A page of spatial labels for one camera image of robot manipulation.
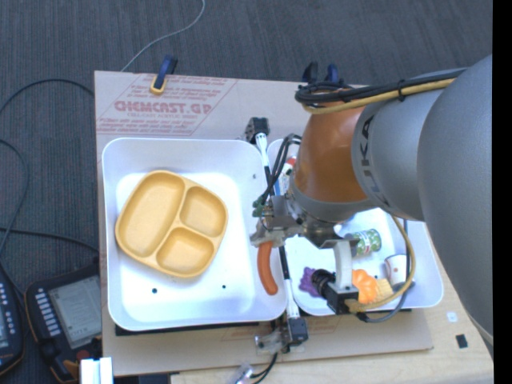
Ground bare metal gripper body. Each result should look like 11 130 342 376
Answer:
263 194 346 250

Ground orange toy sausage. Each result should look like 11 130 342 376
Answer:
257 240 279 296

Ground white and red bottle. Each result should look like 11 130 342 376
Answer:
278 155 299 194

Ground purple toy grapes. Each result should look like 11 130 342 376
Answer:
298 266 322 296

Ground thin black and white rod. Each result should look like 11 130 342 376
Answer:
254 132 302 320

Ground white plastic tray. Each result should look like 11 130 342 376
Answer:
101 137 290 332
266 138 445 318

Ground green and white can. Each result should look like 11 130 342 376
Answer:
345 228 382 256

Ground orange and yellow toy food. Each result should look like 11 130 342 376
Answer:
351 268 395 306

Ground yellow divided plate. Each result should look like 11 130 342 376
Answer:
114 169 230 280

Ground white cup with red dot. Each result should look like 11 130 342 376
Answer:
383 254 410 288

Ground brown cardboard board, red print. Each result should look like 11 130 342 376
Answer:
94 70 435 378

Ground black cylinder on white bracket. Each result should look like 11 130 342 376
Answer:
311 239 361 316

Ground black block with thin wires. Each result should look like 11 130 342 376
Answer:
285 316 310 346
245 116 271 140

